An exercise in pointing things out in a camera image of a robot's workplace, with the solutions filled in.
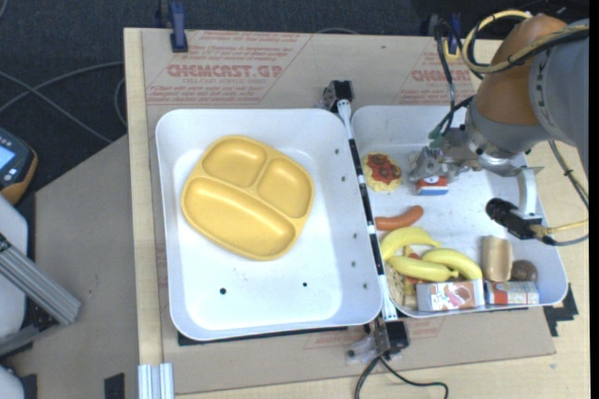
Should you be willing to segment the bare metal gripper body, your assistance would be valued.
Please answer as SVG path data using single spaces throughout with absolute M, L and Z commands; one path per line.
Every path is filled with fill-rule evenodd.
M 519 167 L 515 154 L 487 140 L 476 128 L 450 128 L 441 141 L 441 163 L 461 163 L 469 171 L 487 170 L 499 176 L 514 176 Z

